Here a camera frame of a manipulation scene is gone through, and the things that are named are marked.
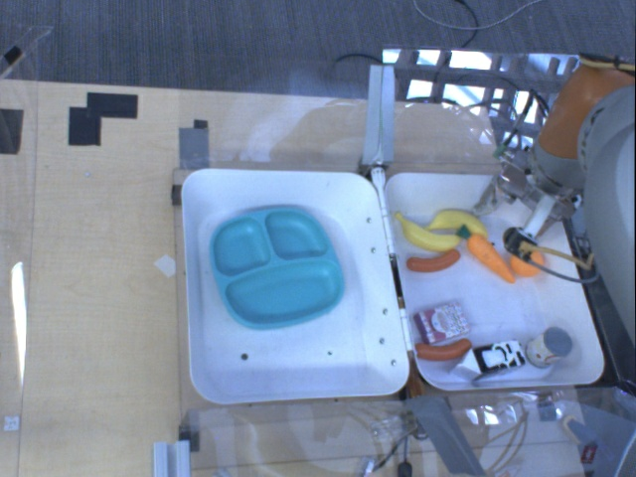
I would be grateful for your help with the thin black and white rod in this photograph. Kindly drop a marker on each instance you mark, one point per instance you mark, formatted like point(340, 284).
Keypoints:
point(386, 216)

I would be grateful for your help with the orange carrot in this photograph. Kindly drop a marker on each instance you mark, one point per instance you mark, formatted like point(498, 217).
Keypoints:
point(489, 255)

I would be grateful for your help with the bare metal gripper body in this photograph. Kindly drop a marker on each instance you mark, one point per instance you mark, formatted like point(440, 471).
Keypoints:
point(519, 183)

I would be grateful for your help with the red and white carton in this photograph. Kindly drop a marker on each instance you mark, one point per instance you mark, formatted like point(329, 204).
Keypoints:
point(442, 322)

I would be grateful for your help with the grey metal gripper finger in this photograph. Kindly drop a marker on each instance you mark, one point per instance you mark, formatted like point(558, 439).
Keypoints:
point(486, 204)

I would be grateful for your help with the orange-red sausage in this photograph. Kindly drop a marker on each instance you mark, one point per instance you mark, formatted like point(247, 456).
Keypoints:
point(442, 351)
point(432, 262)

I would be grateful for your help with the black and white carton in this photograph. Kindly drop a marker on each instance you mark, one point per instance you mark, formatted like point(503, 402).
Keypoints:
point(499, 357)

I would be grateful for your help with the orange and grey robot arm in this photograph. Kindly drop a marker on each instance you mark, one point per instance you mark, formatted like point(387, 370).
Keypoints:
point(606, 177)

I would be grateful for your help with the blue divided plate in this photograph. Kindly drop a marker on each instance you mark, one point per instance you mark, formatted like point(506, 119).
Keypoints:
point(278, 291)

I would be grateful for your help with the yellow banana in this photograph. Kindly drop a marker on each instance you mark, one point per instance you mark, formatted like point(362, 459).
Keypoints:
point(459, 218)
point(422, 238)

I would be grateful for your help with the small can with grey lid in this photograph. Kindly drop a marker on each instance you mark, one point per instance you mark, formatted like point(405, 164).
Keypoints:
point(549, 347)

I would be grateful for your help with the white plastic tray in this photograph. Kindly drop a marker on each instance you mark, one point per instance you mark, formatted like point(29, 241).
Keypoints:
point(298, 365)
point(497, 311)

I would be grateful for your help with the black cylinder on white bracket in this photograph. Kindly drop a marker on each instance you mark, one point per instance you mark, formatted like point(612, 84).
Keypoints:
point(518, 240)

